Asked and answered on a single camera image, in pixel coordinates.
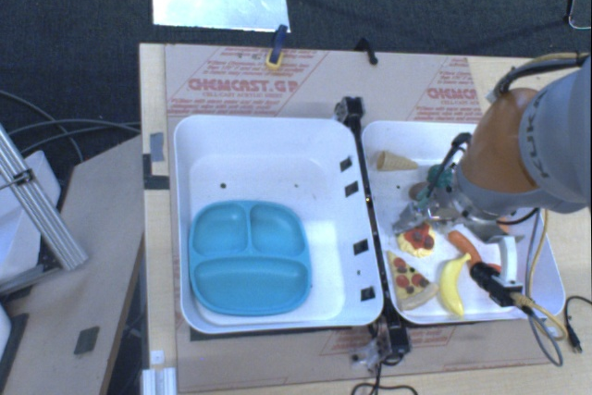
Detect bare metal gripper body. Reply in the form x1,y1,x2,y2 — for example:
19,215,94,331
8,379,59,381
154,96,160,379
416,191,477,231

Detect yellow pasta with meatballs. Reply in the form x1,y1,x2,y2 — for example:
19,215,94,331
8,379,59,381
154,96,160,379
396,222,438,259

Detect orange carrot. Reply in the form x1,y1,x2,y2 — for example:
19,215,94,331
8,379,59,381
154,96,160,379
447,228,503,274

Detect brown biscuit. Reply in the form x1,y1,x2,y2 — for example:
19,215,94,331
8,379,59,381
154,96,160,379
407,180,432,201

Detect thin black rod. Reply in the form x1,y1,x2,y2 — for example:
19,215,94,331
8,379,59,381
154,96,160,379
349,117,395,329

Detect pizza slice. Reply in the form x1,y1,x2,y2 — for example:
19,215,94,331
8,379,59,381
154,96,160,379
386,250,440,312

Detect tan ice cream cone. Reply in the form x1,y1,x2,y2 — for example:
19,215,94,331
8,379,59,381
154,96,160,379
374,150,420,173

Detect yellow banana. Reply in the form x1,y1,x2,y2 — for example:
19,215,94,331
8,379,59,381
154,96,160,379
438,252,474,319

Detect white plastic tray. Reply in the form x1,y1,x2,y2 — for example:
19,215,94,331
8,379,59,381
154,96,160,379
361,119,567,325
172,114,386,336

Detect blue divided plate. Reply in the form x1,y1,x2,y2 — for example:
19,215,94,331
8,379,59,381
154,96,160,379
187,199,313,318

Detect brown cardboard board red print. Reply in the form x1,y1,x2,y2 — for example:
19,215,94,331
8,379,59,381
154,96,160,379
164,43,552,393

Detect black cylinder on white bracket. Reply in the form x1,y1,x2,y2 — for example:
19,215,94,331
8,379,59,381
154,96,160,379
469,235,526,309

